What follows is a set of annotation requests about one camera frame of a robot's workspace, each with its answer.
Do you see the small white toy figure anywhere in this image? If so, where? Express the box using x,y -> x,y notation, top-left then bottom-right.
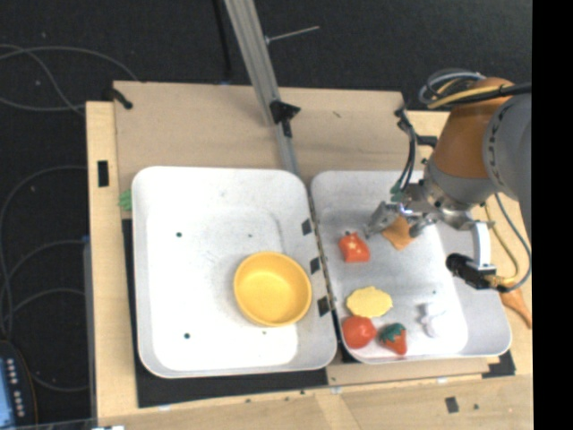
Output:
417,302 -> 448,339

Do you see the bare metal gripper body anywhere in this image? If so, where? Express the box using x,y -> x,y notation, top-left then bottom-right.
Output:
399,180 -> 476,232

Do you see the red packet with yellow stars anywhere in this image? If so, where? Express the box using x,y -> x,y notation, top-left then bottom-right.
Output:
337,230 -> 372,264

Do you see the black cylinder on white bracket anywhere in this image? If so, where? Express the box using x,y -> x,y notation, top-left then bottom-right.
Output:
445,220 -> 499,291

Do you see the brown cardboard board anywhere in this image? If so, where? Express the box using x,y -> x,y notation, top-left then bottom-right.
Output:
111,80 -> 492,387

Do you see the yellow bowl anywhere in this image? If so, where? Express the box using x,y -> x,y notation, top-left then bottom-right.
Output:
232,251 -> 313,329

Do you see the red strawberry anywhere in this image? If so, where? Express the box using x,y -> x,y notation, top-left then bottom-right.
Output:
379,322 -> 409,357

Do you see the white plastic tray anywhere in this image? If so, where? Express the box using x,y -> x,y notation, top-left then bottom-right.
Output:
131,165 -> 338,380
309,169 -> 513,366

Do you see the orange carrot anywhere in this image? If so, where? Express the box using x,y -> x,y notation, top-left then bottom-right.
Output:
500,288 -> 533,330

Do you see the orange toast slice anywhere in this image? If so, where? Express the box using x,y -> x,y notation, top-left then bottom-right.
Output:
381,215 -> 415,253

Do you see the yellow biscuit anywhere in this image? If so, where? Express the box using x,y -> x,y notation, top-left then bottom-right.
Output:
345,285 -> 395,319

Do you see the red tomato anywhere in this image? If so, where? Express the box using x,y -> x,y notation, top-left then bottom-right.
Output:
341,314 -> 379,350

